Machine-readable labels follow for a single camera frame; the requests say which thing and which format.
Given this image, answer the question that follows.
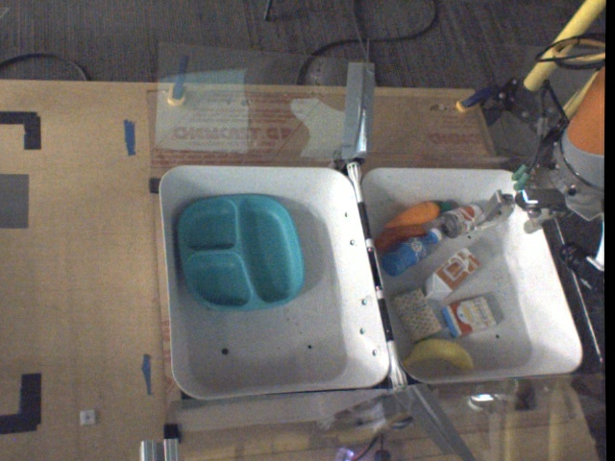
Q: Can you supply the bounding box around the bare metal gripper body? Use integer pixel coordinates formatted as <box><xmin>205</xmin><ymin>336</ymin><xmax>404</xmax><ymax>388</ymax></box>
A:
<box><xmin>514</xmin><ymin>154</ymin><xmax>578</xmax><ymax>221</ymax></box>

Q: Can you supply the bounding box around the small grey bottle, red label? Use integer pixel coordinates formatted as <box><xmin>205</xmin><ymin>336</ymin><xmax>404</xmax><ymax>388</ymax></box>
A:
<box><xmin>440</xmin><ymin>203</ymin><xmax>486</xmax><ymax>240</ymax></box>

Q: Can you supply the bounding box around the orange and white carton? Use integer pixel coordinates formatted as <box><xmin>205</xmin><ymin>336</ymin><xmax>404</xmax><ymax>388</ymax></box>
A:
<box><xmin>424</xmin><ymin>247</ymin><xmax>482</xmax><ymax>303</ymax></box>

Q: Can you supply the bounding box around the orange carrot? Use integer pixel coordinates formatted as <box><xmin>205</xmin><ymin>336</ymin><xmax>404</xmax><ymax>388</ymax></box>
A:
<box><xmin>382</xmin><ymin>200</ymin><xmax>456</xmax><ymax>232</ymax></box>

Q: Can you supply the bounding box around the white plastic tray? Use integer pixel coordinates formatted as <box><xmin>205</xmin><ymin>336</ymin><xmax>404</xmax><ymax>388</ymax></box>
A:
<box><xmin>158</xmin><ymin>164</ymin><xmax>391</xmax><ymax>400</ymax></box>
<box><xmin>359</xmin><ymin>166</ymin><xmax>584</xmax><ymax>385</ymax></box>

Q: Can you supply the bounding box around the blue bottle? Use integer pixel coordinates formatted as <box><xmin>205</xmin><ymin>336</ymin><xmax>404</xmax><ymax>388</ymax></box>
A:
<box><xmin>381</xmin><ymin>228</ymin><xmax>444</xmax><ymax>279</ymax></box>

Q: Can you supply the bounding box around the white carton, blue orange print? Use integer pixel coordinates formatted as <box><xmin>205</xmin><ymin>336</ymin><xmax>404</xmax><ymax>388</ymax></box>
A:
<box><xmin>440</xmin><ymin>295</ymin><xmax>500</xmax><ymax>340</ymax></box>

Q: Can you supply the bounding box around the red sausage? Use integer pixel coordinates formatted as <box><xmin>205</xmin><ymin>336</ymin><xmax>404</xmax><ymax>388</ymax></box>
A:
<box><xmin>374</xmin><ymin>223</ymin><xmax>430</xmax><ymax>254</ymax></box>

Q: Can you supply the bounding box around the beige patterned biscuit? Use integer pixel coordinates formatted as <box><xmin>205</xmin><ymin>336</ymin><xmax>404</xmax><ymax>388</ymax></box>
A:
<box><xmin>392</xmin><ymin>287</ymin><xmax>444</xmax><ymax>345</ymax></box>

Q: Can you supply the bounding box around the yellow banana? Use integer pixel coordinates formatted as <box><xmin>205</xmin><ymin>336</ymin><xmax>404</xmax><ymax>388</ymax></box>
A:
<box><xmin>403</xmin><ymin>337</ymin><xmax>476</xmax><ymax>374</ymax></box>

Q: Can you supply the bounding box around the brown cardboard board, red print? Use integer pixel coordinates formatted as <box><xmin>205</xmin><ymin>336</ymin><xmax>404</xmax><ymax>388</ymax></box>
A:
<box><xmin>146</xmin><ymin>84</ymin><xmax>511</xmax><ymax>405</ymax></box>

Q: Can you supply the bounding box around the teal divided plate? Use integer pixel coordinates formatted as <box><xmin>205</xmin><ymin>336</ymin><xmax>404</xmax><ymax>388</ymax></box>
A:
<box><xmin>176</xmin><ymin>193</ymin><xmax>307</xmax><ymax>313</ymax></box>

